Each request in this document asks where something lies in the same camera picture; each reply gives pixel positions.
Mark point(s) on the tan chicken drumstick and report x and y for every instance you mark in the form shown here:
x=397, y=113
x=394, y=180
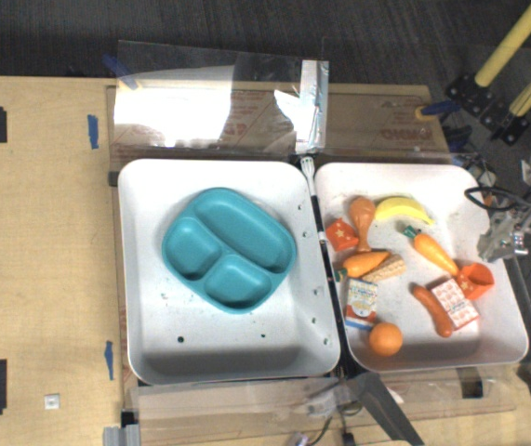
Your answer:
x=362, y=212

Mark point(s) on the orange ball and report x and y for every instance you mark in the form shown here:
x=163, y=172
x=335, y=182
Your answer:
x=386, y=339

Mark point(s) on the orange sausage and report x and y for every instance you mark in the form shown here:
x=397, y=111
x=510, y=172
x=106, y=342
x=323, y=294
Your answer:
x=432, y=307

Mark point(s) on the orange carrot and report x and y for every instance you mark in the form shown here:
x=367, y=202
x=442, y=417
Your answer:
x=365, y=263
x=434, y=251

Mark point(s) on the white and blue carton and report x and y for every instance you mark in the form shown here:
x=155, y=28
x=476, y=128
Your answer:
x=361, y=302

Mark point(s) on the white and orange carton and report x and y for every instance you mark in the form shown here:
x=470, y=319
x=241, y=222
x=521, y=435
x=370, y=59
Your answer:
x=455, y=302

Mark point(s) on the small white square block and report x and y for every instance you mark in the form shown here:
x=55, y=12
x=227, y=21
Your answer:
x=51, y=402

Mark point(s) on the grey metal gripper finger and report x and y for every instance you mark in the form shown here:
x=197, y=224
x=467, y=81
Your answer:
x=502, y=222
x=490, y=248

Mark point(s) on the yellow banana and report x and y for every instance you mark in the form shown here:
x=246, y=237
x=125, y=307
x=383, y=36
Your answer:
x=400, y=208

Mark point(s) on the blue divided plate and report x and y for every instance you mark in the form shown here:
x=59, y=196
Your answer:
x=242, y=226

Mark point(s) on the white plastic tray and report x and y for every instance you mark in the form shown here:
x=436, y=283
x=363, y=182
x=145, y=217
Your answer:
x=153, y=342
x=488, y=337

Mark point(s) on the orange packet with star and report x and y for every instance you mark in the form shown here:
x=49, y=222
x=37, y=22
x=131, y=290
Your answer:
x=341, y=236
x=479, y=279

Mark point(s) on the thin black and white rod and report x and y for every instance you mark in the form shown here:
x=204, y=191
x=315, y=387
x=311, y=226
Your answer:
x=322, y=235

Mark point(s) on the tan waffle wedge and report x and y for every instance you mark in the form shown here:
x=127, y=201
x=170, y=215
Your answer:
x=388, y=268

